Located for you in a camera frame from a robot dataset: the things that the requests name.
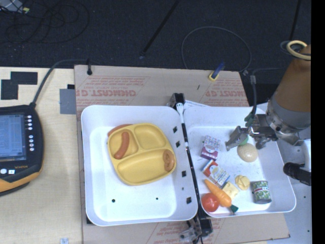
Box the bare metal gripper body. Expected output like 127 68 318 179
248 114 300 142

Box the beige egg-shaped toy food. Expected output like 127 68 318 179
237 142 259 163

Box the white plastic tray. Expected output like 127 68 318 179
182 105 297 219
80 104 199 227

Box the purple and white carton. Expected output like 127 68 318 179
200 135 222 162

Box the orange and white carton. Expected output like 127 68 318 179
202 159 231 187

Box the pale yellow lumpy toy food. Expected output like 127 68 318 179
234 174 251 191

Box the thin black and white rod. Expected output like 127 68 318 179
176 102 207 222

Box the green and white can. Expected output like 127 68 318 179
250 180 273 204

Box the white paper sheet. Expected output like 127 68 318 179
183 99 212 109

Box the yellow cheese wedge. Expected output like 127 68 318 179
221 181 240 201

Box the orange carrot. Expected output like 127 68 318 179
204 178 240 214

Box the red tomato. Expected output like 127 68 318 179
201 192 220 213

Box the yellow divided plate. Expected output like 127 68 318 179
107 123 177 187

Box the brown cardboard board red print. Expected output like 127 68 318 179
74 65 291 244

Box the orange sausage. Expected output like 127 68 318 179
113 131 131 161
107 124 133 137

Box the black cylinder on white bracket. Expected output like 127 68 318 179
283 138 312 187

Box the black block with thin wires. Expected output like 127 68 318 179
187 217 214 237
167 93 185 108

